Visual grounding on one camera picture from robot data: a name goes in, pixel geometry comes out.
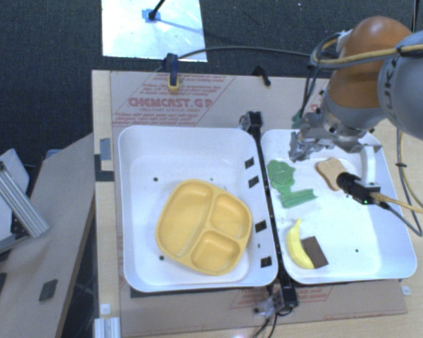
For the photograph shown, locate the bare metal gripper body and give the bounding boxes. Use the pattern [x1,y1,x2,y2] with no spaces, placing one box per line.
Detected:
[297,112,371,153]

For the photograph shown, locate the tan bread slice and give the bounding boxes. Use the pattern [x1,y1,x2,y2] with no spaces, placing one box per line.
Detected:
[314,157,350,192]

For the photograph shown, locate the green broccoli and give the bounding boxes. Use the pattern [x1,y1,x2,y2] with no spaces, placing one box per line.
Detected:
[266,158,319,210]

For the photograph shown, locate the thin black rod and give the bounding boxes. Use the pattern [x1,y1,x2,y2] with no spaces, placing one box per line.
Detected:
[252,125,292,297]

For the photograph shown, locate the white plastic tray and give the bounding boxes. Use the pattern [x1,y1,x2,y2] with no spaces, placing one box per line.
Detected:
[117,125,280,293]
[260,128,418,286]

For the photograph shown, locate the yellow banana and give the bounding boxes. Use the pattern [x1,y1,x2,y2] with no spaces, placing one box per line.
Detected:
[286,218,315,270]

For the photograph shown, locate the brown cardboard board, red print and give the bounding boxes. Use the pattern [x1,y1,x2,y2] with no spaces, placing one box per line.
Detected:
[109,70,408,338]

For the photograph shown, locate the brown rectangular biscuit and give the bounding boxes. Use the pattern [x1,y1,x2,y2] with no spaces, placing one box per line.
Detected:
[300,235,330,270]

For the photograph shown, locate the yellow divided plate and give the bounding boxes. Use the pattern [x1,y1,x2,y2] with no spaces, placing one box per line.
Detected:
[154,178,253,277]

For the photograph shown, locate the black block with thin wires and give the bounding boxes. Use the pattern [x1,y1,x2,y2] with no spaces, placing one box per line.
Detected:
[238,110,264,134]
[279,282,300,310]

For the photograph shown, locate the black cylinder on white bracket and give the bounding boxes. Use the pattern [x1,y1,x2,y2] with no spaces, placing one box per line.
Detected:
[336,142,382,206]

